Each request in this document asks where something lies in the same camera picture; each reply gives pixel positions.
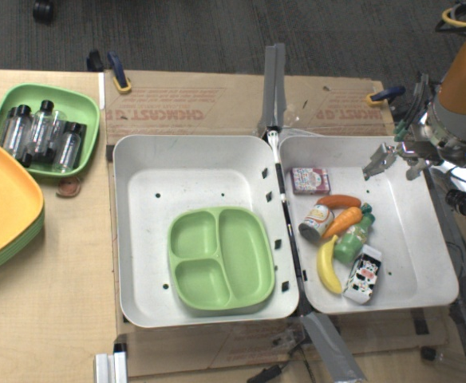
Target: toy banana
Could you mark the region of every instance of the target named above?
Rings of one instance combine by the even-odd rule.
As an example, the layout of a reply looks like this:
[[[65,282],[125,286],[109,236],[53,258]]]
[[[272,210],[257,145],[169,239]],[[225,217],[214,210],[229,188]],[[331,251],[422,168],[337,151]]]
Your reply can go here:
[[[325,288],[334,294],[340,294],[342,292],[342,284],[334,272],[333,267],[333,255],[334,255],[334,244],[338,239],[337,235],[333,235],[332,238],[324,243],[319,249],[316,255],[316,267],[318,270],[318,276],[322,281]]]

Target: stack of plates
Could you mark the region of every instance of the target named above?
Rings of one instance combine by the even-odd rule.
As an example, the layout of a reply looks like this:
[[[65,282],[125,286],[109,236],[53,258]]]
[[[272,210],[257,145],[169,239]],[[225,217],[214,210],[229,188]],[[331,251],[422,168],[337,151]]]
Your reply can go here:
[[[43,206],[38,184],[0,147],[0,266],[40,232]]]

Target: carrot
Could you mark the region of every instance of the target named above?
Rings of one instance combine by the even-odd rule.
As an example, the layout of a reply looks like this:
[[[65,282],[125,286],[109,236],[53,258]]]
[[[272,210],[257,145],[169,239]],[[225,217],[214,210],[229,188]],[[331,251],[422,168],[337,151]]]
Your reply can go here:
[[[362,219],[362,210],[359,207],[348,207],[343,210],[338,217],[330,224],[326,232],[323,233],[322,238],[328,239],[329,237],[339,234],[348,229],[353,224],[359,223]]]
[[[351,195],[324,195],[321,199],[318,199],[316,204],[323,204],[328,208],[360,207],[361,201]]]

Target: wooden table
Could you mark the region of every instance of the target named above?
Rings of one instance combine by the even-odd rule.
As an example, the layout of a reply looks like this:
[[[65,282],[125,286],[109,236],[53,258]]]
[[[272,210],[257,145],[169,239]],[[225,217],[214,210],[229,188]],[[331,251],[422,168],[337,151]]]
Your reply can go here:
[[[100,103],[100,78],[95,73],[0,70],[0,101],[12,86],[36,82],[72,89]],[[118,331],[105,124],[102,113],[97,147],[81,177],[81,193],[63,199],[56,196],[57,181],[38,180],[45,197],[44,229],[0,267],[1,383],[90,383],[95,354],[112,351]],[[451,319],[446,317],[444,326],[449,345],[460,347]],[[157,348],[151,353],[155,355],[146,361],[172,361],[167,356],[156,358]],[[356,360],[372,383],[459,381],[424,365],[416,348],[359,354]],[[239,382],[261,368],[250,365],[132,381]],[[317,381],[331,381],[320,361],[310,361],[310,368]],[[279,381],[311,380],[304,363],[292,361]]]

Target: tin can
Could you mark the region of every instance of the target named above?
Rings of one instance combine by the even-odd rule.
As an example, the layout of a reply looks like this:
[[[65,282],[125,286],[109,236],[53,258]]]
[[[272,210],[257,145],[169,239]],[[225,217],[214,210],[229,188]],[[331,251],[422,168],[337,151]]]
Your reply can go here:
[[[315,204],[306,218],[298,225],[305,239],[316,243],[334,220],[334,213],[323,204]]]

